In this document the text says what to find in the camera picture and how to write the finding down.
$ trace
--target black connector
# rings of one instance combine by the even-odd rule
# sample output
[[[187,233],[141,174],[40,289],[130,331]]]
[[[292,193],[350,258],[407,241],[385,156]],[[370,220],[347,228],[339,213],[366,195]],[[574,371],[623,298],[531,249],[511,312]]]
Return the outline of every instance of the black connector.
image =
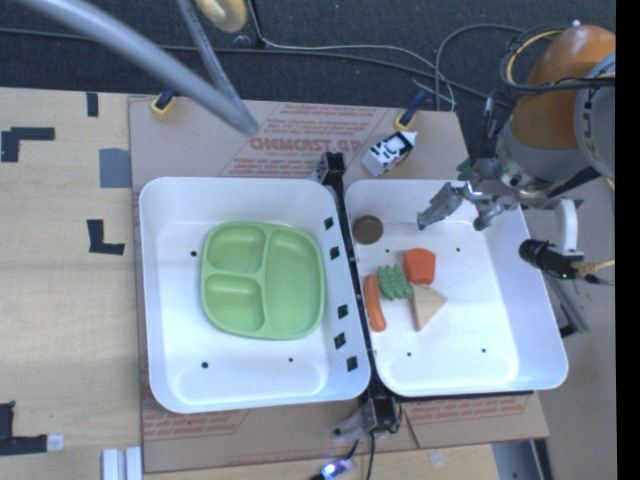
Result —
[[[584,259],[583,254],[561,254],[551,249],[549,242],[540,240],[525,240],[520,244],[520,257],[527,263],[539,268],[550,276],[558,279],[575,279],[578,269],[572,266],[576,261]]]

